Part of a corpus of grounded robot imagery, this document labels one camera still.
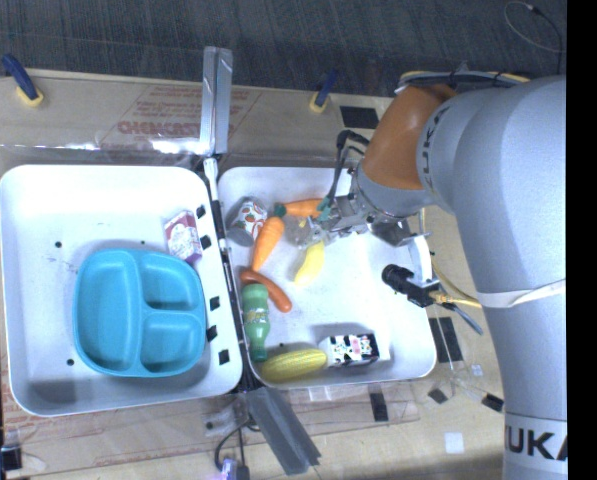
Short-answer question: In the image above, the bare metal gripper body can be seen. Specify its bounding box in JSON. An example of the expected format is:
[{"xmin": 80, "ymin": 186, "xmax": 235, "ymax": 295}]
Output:
[{"xmin": 321, "ymin": 193, "xmax": 415, "ymax": 248}]

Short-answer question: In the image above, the orange carrot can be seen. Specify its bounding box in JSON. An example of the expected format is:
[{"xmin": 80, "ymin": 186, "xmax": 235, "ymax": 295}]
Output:
[
  {"xmin": 272, "ymin": 197, "xmax": 325, "ymax": 220},
  {"xmin": 250, "ymin": 215, "xmax": 286, "ymax": 273}
]

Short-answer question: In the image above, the yellow banana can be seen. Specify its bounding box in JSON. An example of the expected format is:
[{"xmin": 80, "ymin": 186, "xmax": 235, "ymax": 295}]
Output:
[{"xmin": 293, "ymin": 240, "xmax": 326, "ymax": 288}]

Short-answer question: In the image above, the white can with strawberry print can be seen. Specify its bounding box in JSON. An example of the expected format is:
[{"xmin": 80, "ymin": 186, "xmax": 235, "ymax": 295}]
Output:
[{"xmin": 227, "ymin": 196, "xmax": 270, "ymax": 248}]

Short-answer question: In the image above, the orange sausage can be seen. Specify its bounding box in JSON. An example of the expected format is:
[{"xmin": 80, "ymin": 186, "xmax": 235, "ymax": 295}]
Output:
[{"xmin": 239, "ymin": 267, "xmax": 294, "ymax": 315}]

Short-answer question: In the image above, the white plastic tray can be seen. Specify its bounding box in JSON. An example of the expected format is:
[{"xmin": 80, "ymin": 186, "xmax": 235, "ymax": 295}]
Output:
[
  {"xmin": 0, "ymin": 163, "xmax": 244, "ymax": 418},
  {"xmin": 217, "ymin": 166, "xmax": 438, "ymax": 391}
]

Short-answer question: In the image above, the green bottle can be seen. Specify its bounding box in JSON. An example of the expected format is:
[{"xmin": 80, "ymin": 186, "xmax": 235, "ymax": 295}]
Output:
[{"xmin": 240, "ymin": 283, "xmax": 271, "ymax": 363}]

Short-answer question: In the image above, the pink and white carton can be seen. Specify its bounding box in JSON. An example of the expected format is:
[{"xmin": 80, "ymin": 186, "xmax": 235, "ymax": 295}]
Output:
[{"xmin": 163, "ymin": 209, "xmax": 204, "ymax": 265}]

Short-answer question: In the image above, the black and white cow-print carton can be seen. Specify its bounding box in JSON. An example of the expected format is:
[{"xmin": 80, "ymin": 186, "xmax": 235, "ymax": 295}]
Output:
[{"xmin": 318, "ymin": 333, "xmax": 381, "ymax": 369}]

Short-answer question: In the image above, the yellow corn cob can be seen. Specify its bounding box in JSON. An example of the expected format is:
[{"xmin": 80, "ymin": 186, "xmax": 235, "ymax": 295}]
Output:
[{"xmin": 260, "ymin": 348, "xmax": 329, "ymax": 384}]

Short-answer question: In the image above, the blue divided plate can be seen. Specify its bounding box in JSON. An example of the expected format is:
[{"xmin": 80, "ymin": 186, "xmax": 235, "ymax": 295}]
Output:
[{"xmin": 72, "ymin": 248, "xmax": 209, "ymax": 379}]

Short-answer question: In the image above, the brown cardboard board red print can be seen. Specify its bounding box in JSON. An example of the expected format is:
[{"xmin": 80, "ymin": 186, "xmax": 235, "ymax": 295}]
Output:
[{"xmin": 0, "ymin": 67, "xmax": 505, "ymax": 480}]

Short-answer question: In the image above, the black cylinder on white bracket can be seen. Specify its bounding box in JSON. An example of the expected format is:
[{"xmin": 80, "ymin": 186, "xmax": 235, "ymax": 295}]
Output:
[{"xmin": 381, "ymin": 232, "xmax": 442, "ymax": 310}]

